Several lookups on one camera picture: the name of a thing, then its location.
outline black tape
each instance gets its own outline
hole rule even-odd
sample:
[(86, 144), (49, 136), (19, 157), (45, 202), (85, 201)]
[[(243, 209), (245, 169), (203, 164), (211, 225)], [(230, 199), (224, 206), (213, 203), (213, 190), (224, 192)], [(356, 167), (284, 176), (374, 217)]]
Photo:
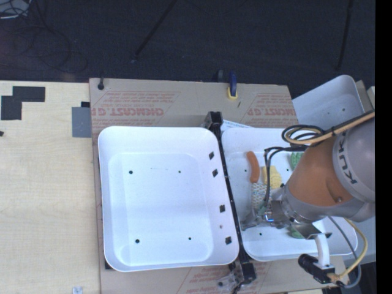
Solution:
[(22, 102), (45, 102), (45, 87), (14, 86), (1, 97), (1, 120), (22, 120)]

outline orange tube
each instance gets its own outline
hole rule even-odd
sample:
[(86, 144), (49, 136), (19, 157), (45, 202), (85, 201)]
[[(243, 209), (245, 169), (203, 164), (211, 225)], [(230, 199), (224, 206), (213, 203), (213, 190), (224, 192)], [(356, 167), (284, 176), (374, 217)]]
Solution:
[(260, 166), (258, 165), (257, 157), (253, 151), (248, 151), (246, 157), (251, 164), (252, 169), (250, 181), (251, 183), (257, 183), (260, 177)]

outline black wire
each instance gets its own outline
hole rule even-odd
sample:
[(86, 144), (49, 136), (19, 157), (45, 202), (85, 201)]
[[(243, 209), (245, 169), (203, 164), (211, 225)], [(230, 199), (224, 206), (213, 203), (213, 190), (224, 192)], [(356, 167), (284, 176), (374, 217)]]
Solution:
[[(345, 241), (346, 241), (347, 244), (349, 245), (349, 248), (351, 249), (354, 258), (357, 259), (358, 256), (357, 256), (356, 253), (355, 253), (354, 247), (351, 245), (351, 242), (350, 242), (349, 238), (348, 238), (347, 235), (344, 233), (344, 231), (343, 231), (343, 229), (341, 228), (341, 226), (340, 226), (339, 224), (337, 224), (337, 222), (336, 222), (331, 216), (328, 216), (328, 218), (329, 218), (329, 220), (337, 227), (337, 229), (340, 231), (340, 233), (341, 233), (342, 236), (344, 237)], [(345, 284), (342, 282), (342, 285), (341, 285), (342, 287), (344, 287), (344, 288), (352, 288), (352, 287), (356, 286), (356, 285), (360, 282), (361, 277), (362, 277), (361, 265), (356, 266), (356, 268), (357, 268), (357, 270), (358, 270), (358, 274), (357, 274), (357, 276), (356, 276), (355, 281), (352, 282), (352, 283), (349, 284), (349, 285), (345, 285)]]
[(232, 290), (231, 294), (237, 294), (243, 283), (244, 282), (240, 282), (238, 285), (236, 285), (236, 287)]
[(13, 0), (8, 0), (7, 2), (3, 2), (2, 4), (0, 4), (0, 6), (3, 6), (3, 5), (5, 5), (5, 4), (10, 4), (10, 7), (8, 8), (8, 9), (4, 9), (1, 13), (3, 13), (4, 15), (0, 15), (0, 17), (5, 17), (5, 18), (7, 18), (7, 17), (9, 17), (9, 18), (12, 18), (12, 17), (19, 17), (20, 15), (26, 15), (27, 14), (27, 11), (29, 10), (29, 8), (27, 8), (26, 10), (23, 10), (23, 9), (20, 9), (20, 8), (18, 8), (18, 7), (14, 7), (13, 5), (12, 5), (12, 3), (13, 3)]
[(270, 192), (271, 192), (271, 180), (270, 180), (270, 167), (271, 167), (271, 161), (272, 157), (275, 156), (277, 153), (281, 151), (296, 151), (296, 152), (301, 152), (305, 151), (308, 146), (306, 145), (294, 145), (291, 147), (270, 147), (264, 149), (264, 161), (265, 161), (265, 168), (266, 168), (266, 178), (267, 178), (267, 188), (266, 188), (266, 193), (264, 197), (264, 207), (267, 207), (268, 202), (270, 200)]
[[(297, 133), (298, 131), (300, 131), (300, 130), (307, 130), (307, 129), (314, 129), (314, 130), (317, 130), (318, 132), (307, 132), (307, 133), (303, 133), (303, 134), (297, 135), (297, 136), (294, 137), (294, 138), (292, 137), (292, 135), (295, 134), (295, 133)], [(295, 124), (295, 125), (286, 127), (286, 128), (282, 131), (282, 135), (281, 135), (281, 136), (282, 136), (282, 139), (283, 139), (284, 141), (286, 141), (287, 143), (291, 144), (291, 145), (292, 145), (292, 143), (291, 143), (289, 140), (287, 140), (287, 138), (286, 138), (286, 133), (287, 133), (288, 131), (290, 131), (290, 130), (292, 130), (292, 132), (291, 132), (291, 134), (289, 135), (289, 137), (290, 137), (291, 139), (294, 139), (294, 140), (301, 140), (301, 138), (303, 138), (303, 137), (314, 137), (314, 138), (316, 138), (316, 137), (320, 137), (320, 136), (326, 134), (326, 132), (325, 132), (321, 127), (319, 127), (319, 126), (315, 126), (315, 125), (304, 125), (304, 124)], [(320, 142), (318, 142), (318, 143), (313, 143), (311, 146), (317, 146), (317, 145), (321, 144), (321, 142), (322, 142), (322, 141), (320, 141)]]
[(240, 3), (240, 4), (239, 4), (238, 6), (236, 6), (234, 9), (229, 10), (229, 11), (227, 11), (227, 12), (225, 12), (225, 13), (212, 13), (212, 12), (209, 12), (209, 11), (205, 10), (204, 8), (200, 7), (198, 4), (196, 4), (196, 3), (194, 3), (194, 2), (192, 2), (192, 1), (190, 1), (190, 0), (184, 0), (184, 1), (187, 2), (187, 3), (189, 3), (189, 4), (192, 5), (192, 6), (196, 7), (198, 10), (203, 11), (204, 13), (206, 13), (206, 14), (208, 14), (208, 15), (211, 15), (211, 16), (213, 16), (213, 17), (223, 17), (223, 16), (225, 16), (225, 15), (228, 15), (228, 14), (231, 14), (231, 13), (237, 11), (237, 10), (238, 10), (239, 8), (241, 8), (245, 3), (247, 3), (248, 0), (244, 0), (242, 3)]
[[(31, 4), (35, 4), (34, 8), (31, 8), (29, 5), (29, 17), (21, 17), (17, 16), (12, 19), (16, 27), (6, 29), (4, 27), (3, 30), (7, 33), (3, 35), (3, 39), (10, 38), (11, 42), (13, 42), (16, 46), (20, 46), (20, 40), (24, 40), (24, 49), (16, 52), (16, 53), (5, 53), (7, 56), (19, 56), (23, 55), (24, 57), (31, 59), (39, 59), (42, 63), (44, 63), (49, 69), (56, 69), (65, 73), (79, 73), (85, 70), (88, 67), (88, 60), (81, 54), (79, 51), (75, 51), (72, 49), (72, 44), (67, 38), (65, 34), (52, 28), (48, 25), (45, 16), (48, 9), (48, 0), (32, 0)], [(65, 49), (62, 50), (53, 50), (47, 43), (45, 42), (45, 46), (47, 49), (44, 53), (33, 53), (37, 52), (37, 50), (42, 50), (39, 42), (42, 43), (45, 39), (40, 38), (44, 32), (49, 32), (53, 39), (50, 41), (56, 42), (57, 45), (63, 45)], [(71, 68), (65, 68), (66, 64), (72, 64)], [(13, 64), (1, 63), (0, 66), (11, 67), (13, 69), (22, 69), (22, 70), (31, 70), (31, 71), (44, 71), (48, 69), (29, 69), (25, 67), (18, 67)]]

